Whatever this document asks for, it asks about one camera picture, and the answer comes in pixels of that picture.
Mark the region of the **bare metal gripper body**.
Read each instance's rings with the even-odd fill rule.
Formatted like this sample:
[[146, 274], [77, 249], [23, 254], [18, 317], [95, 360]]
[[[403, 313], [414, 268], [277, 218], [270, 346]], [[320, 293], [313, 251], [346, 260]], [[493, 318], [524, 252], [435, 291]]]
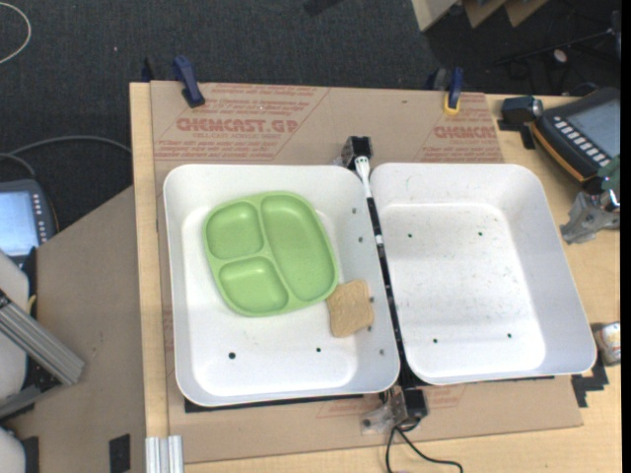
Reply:
[[616, 189], [609, 180], [603, 180], [596, 195], [596, 204], [604, 212], [618, 212], [620, 210]]

